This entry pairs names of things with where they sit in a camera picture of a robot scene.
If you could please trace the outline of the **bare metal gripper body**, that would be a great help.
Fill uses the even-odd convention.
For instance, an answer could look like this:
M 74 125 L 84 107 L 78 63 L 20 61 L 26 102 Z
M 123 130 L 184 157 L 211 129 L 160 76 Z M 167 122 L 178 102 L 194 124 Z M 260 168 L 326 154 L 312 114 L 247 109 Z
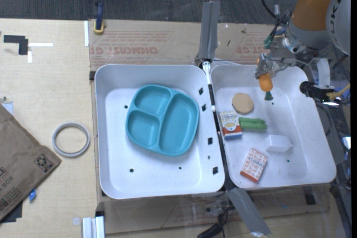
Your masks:
M 317 51 L 294 37 L 268 36 L 264 40 L 268 53 L 263 55 L 263 71 L 282 71 L 288 67 L 304 67 L 317 56 Z

